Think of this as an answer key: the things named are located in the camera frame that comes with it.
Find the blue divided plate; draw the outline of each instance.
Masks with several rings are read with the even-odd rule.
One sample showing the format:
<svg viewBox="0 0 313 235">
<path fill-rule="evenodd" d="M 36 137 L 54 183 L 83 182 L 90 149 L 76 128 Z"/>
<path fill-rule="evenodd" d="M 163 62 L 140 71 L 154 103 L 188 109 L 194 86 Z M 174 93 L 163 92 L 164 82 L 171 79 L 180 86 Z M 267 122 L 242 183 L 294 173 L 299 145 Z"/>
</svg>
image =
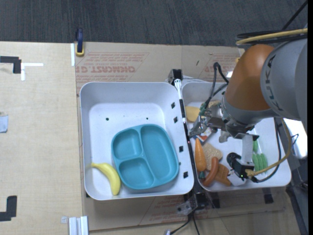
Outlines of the blue divided plate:
<svg viewBox="0 0 313 235">
<path fill-rule="evenodd" d="M 132 189 L 149 189 L 172 181 L 179 163 L 167 132 L 144 124 L 117 133 L 112 156 L 121 181 Z"/>
</svg>

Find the brown sausage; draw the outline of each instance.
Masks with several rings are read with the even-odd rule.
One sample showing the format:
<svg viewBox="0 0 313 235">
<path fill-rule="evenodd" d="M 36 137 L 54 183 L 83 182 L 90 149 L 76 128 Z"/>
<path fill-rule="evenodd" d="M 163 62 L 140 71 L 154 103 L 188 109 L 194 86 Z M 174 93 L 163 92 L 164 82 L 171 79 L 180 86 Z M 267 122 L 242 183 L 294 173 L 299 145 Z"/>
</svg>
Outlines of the brown sausage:
<svg viewBox="0 0 313 235">
<path fill-rule="evenodd" d="M 202 182 L 204 186 L 209 186 L 209 184 L 212 183 L 217 174 L 218 169 L 219 169 L 219 159 L 217 157 L 213 157 L 211 170 L 209 174 L 205 177 L 205 180 Z"/>
</svg>

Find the toy banana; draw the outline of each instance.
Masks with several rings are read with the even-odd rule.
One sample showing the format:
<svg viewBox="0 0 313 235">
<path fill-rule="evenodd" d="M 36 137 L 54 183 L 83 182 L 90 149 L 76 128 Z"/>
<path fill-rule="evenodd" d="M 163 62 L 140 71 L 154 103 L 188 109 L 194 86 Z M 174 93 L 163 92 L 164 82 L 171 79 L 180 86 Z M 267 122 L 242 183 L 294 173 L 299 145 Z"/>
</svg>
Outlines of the toy banana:
<svg viewBox="0 0 313 235">
<path fill-rule="evenodd" d="M 108 178 L 113 195 L 117 195 L 121 189 L 121 179 L 115 168 L 108 163 L 91 163 L 91 167 L 99 169 Z"/>
</svg>

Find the blue clamp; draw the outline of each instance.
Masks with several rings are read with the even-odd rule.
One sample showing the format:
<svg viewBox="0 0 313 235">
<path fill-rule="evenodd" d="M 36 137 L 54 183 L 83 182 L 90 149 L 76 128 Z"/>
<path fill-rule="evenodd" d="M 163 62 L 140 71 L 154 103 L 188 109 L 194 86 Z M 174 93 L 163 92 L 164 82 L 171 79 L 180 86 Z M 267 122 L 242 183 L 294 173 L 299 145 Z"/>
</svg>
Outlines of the blue clamp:
<svg viewBox="0 0 313 235">
<path fill-rule="evenodd" d="M 84 46 L 83 46 L 83 29 L 77 28 L 75 40 L 77 42 L 75 54 L 76 56 L 83 56 L 84 55 Z"/>
</svg>

